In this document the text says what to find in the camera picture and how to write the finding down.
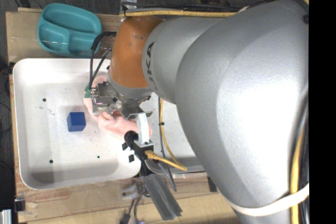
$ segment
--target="wooden table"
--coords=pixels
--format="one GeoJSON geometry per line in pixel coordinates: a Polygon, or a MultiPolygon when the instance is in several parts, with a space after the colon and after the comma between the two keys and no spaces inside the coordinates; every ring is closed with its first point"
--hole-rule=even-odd
{"type": "MultiPolygon", "coordinates": [[[[37,41],[37,24],[41,10],[19,8],[6,13],[8,61],[24,58],[56,58],[44,51],[37,41]]],[[[116,31],[119,19],[114,15],[100,15],[103,30],[116,31]]],[[[112,46],[113,39],[102,46],[112,46]]],[[[9,76],[12,108],[13,143],[16,173],[16,194],[25,200],[25,210],[18,212],[19,223],[119,223],[130,200],[122,200],[120,188],[132,179],[79,185],[52,190],[33,190],[20,177],[13,78],[9,76]]],[[[150,198],[143,198],[138,206],[138,218],[145,223],[232,223],[239,221],[224,197],[210,192],[206,173],[176,175],[177,192],[174,197],[182,208],[182,216],[163,221],[150,198]]]]}

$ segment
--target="divided teal plate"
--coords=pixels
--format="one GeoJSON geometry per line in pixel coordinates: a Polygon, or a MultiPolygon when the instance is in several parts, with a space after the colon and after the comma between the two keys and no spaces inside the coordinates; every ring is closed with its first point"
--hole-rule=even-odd
{"type": "Polygon", "coordinates": [[[46,6],[37,26],[37,39],[46,51],[71,58],[90,58],[101,21],[88,10],[60,3],[46,6]]]}

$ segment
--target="pink cloth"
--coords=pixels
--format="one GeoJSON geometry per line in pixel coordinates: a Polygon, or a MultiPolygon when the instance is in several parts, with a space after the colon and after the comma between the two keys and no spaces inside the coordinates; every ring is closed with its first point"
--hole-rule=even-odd
{"type": "MultiPolygon", "coordinates": [[[[98,76],[93,80],[92,86],[95,87],[97,83],[103,83],[107,80],[106,76],[98,76]]],[[[109,114],[104,111],[98,116],[94,116],[92,111],[91,98],[84,98],[84,104],[87,107],[90,115],[97,121],[98,127],[102,133],[112,135],[113,137],[124,142],[124,135],[127,131],[138,132],[138,126],[136,120],[126,120],[118,110],[115,110],[113,114],[109,114]]],[[[152,129],[149,127],[149,137],[152,136],[152,129]]]]}

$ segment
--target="white strap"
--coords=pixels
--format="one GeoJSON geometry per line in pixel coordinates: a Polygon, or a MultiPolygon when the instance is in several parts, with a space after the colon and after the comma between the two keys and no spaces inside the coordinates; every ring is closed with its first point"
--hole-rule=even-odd
{"type": "Polygon", "coordinates": [[[276,200],[272,204],[259,207],[259,208],[241,207],[241,206],[235,205],[234,203],[230,202],[225,197],[224,198],[230,204],[230,206],[236,211],[238,211],[239,213],[242,213],[248,216],[253,216],[253,217],[261,217],[261,216],[272,215],[274,213],[283,211],[294,205],[297,205],[300,202],[304,201],[308,196],[309,196],[309,183],[303,189],[299,190],[297,193],[288,195],[284,198],[276,200]]]}

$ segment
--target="blue block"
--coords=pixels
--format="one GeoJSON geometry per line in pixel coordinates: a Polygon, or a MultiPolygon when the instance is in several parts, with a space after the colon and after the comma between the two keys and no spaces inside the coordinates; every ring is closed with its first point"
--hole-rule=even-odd
{"type": "Polygon", "coordinates": [[[69,132],[83,131],[86,126],[84,112],[70,112],[67,122],[69,132]]]}

